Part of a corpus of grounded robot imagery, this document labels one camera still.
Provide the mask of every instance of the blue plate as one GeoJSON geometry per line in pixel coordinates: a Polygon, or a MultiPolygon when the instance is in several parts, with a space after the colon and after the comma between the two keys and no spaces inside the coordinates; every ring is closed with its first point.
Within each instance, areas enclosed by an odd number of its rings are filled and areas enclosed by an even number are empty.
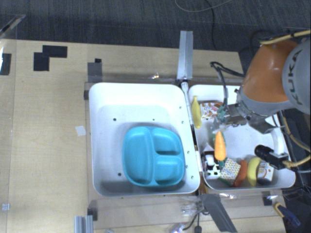
{"type": "Polygon", "coordinates": [[[164,128],[131,128],[123,140],[122,160],[127,179],[139,186],[172,186],[178,184],[185,173],[181,140],[164,128]]]}

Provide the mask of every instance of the wooden table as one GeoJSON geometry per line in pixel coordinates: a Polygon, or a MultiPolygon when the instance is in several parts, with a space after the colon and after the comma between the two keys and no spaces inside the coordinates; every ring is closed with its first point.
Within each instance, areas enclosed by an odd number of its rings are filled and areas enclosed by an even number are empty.
{"type": "MultiPolygon", "coordinates": [[[[8,189],[11,205],[7,232],[74,232],[74,217],[85,216],[89,203],[86,136],[79,136],[76,131],[77,126],[86,127],[83,93],[87,63],[101,59],[105,75],[139,73],[152,77],[158,73],[160,77],[174,77],[178,49],[19,40],[16,52],[11,51],[16,71],[13,68],[9,76],[0,76],[0,82],[9,87],[15,71],[11,162],[6,163],[7,168],[1,168],[1,179],[9,172],[9,183],[1,183],[3,193],[8,189]],[[50,58],[50,71],[34,71],[34,52],[42,52],[43,45],[67,46],[68,56],[50,58]]],[[[208,66],[210,61],[242,71],[236,52],[195,50],[193,75],[216,82],[217,75],[208,66]]],[[[227,75],[225,78],[231,83],[241,82],[227,75]]],[[[1,101],[8,92],[1,91],[1,101]]],[[[284,204],[281,193],[276,195],[276,201],[284,204]]],[[[242,200],[237,195],[236,200],[224,200],[237,230],[285,232],[283,221],[273,208],[263,206],[261,198],[255,202],[253,198],[250,195],[242,200]]],[[[158,204],[157,198],[149,197],[149,204],[138,208],[131,206],[130,200],[103,198],[106,212],[97,225],[103,224],[105,228],[95,232],[104,233],[107,228],[115,233],[168,232],[174,223],[191,220],[180,215],[181,199],[187,197],[163,198],[165,203],[158,204]]],[[[210,216],[202,217],[201,225],[203,232],[219,232],[210,216]]]]}

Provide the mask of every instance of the yellow cable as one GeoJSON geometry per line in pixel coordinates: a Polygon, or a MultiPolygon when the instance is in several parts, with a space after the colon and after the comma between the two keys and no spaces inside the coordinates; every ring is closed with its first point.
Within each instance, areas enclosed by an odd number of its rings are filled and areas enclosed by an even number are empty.
{"type": "Polygon", "coordinates": [[[309,34],[311,34],[311,30],[304,30],[304,31],[296,32],[293,35],[288,34],[288,35],[284,35],[284,36],[274,38],[271,40],[259,41],[259,43],[262,45],[269,45],[269,44],[277,43],[280,41],[285,41],[285,40],[291,39],[293,37],[300,37],[300,36],[309,35],[309,34]]]}
{"type": "MultiPolygon", "coordinates": [[[[292,133],[291,133],[291,131],[290,131],[290,128],[288,127],[288,123],[287,123],[286,118],[285,118],[284,116],[282,116],[282,119],[283,119],[283,122],[284,122],[284,126],[285,126],[285,129],[286,129],[286,132],[287,132],[287,134],[289,135],[290,139],[293,140],[299,147],[301,147],[301,148],[303,148],[304,150],[310,152],[310,148],[304,146],[298,139],[296,139],[296,138],[292,135],[292,133]]],[[[300,160],[300,161],[297,161],[297,162],[283,161],[283,164],[285,165],[286,168],[291,169],[292,167],[297,167],[297,166],[299,166],[299,165],[301,165],[301,164],[306,163],[306,162],[309,161],[310,159],[311,159],[311,154],[310,154],[308,157],[306,157],[306,158],[304,158],[304,159],[302,159],[302,160],[300,160]]]]}

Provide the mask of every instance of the black floor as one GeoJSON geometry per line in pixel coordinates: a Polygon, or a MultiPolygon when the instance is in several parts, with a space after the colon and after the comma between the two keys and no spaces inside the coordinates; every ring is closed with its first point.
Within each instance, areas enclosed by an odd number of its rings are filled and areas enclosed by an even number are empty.
{"type": "MultiPolygon", "coordinates": [[[[203,0],[177,2],[208,8],[203,0]]],[[[0,27],[16,14],[26,15],[17,39],[177,48],[180,31],[191,30],[195,49],[238,51],[247,70],[258,38],[310,29],[311,0],[233,0],[198,13],[182,11],[174,0],[0,0],[0,27]]],[[[310,185],[310,175],[297,187],[303,182],[310,185]]],[[[288,232],[308,232],[310,204],[307,193],[292,193],[287,206],[304,223],[288,232]]]]}

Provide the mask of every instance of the orange carrot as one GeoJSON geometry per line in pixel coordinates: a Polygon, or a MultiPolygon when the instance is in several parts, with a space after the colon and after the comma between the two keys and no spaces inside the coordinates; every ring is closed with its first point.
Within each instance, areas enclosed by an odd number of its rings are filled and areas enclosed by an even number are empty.
{"type": "Polygon", "coordinates": [[[223,134],[218,131],[215,136],[215,159],[218,161],[223,161],[226,157],[225,151],[225,141],[223,138],[223,134]]]}
{"type": "Polygon", "coordinates": [[[239,170],[239,173],[233,183],[233,187],[239,187],[242,185],[243,181],[245,180],[246,178],[246,175],[247,175],[247,161],[245,160],[241,160],[240,161],[240,170],[239,170]]]}

